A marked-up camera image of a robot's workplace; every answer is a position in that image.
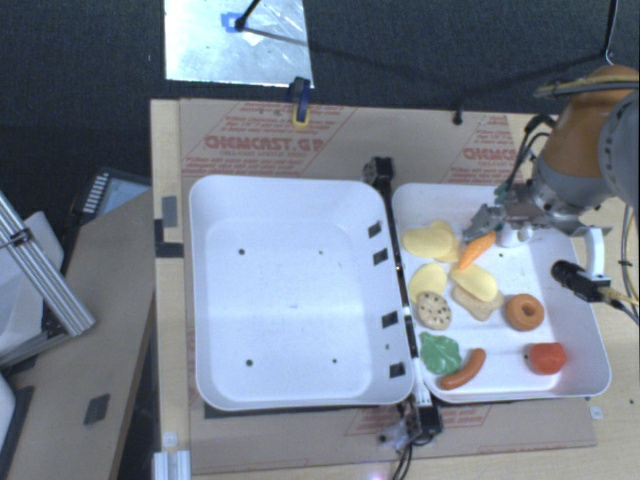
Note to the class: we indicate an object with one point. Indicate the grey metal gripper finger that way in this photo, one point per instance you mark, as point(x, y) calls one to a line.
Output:
point(474, 230)
point(489, 214)

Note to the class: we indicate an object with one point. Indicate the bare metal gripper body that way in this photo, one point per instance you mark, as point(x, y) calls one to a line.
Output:
point(537, 209)

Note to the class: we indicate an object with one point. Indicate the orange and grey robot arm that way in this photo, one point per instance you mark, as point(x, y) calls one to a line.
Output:
point(575, 143)

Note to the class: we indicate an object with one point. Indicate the orange carrot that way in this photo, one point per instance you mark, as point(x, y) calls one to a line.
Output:
point(475, 250)

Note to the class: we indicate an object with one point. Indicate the small white rounded object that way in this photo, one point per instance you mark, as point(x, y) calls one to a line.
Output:
point(506, 238)
point(525, 233)

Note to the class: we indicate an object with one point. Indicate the yellow potato chip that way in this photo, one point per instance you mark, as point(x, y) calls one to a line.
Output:
point(452, 248)
point(425, 242)
point(477, 280)
point(426, 280)

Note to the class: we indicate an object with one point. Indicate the white plastic tray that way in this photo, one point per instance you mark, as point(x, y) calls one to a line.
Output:
point(290, 293)
point(545, 278)

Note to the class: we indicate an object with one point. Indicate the tan bread slice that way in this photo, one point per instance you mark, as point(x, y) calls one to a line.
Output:
point(480, 309)

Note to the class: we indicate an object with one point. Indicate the thin black and white rod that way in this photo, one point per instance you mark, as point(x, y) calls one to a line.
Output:
point(401, 278)

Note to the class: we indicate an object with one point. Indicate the chocolate chip biscuit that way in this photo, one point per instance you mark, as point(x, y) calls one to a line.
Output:
point(434, 310)

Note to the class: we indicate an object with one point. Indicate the brown doughnut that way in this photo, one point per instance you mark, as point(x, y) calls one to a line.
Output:
point(515, 313)

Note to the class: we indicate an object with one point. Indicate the green lettuce leaf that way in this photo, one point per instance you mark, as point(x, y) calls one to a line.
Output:
point(439, 353)

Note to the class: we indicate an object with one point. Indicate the brown sausage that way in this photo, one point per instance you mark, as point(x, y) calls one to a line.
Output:
point(462, 370)

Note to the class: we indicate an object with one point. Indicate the red tomato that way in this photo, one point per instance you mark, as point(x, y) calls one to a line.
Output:
point(547, 358)

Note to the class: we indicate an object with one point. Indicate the brown cardboard board red print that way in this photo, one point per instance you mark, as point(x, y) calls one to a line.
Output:
point(340, 138)

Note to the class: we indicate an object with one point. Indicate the black cylinder on white bracket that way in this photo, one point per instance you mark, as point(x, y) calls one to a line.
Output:
point(575, 275)

